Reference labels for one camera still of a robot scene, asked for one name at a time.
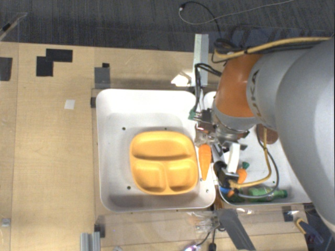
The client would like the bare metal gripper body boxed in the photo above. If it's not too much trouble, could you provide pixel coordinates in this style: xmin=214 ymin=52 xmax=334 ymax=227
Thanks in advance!
xmin=196 ymin=108 xmax=250 ymax=144

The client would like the large orange carrot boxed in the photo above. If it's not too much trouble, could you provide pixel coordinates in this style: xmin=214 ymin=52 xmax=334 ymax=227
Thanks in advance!
xmin=198 ymin=143 xmax=213 ymax=181

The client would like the small orange carrot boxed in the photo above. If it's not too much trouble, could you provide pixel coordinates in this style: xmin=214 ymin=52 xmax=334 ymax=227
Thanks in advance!
xmin=236 ymin=162 xmax=250 ymax=185

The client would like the yellow divided plate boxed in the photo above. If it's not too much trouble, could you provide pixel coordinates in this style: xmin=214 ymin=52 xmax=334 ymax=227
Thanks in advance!
xmin=129 ymin=130 xmax=199 ymax=196

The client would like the brown toy bread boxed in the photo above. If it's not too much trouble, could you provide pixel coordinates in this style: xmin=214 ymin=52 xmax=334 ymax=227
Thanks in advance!
xmin=257 ymin=124 xmax=279 ymax=145

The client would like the green broccoli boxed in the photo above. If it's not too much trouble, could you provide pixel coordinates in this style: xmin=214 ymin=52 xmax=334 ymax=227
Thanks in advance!
xmin=229 ymin=192 xmax=247 ymax=203

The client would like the green plastic bottle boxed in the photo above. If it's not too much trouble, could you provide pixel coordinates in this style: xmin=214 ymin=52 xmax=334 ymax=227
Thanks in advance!
xmin=247 ymin=185 xmax=288 ymax=203

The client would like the white plastic tray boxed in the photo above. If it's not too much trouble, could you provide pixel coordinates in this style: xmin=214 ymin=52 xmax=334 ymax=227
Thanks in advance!
xmin=95 ymin=88 xmax=217 ymax=214
xmin=202 ymin=90 xmax=312 ymax=207

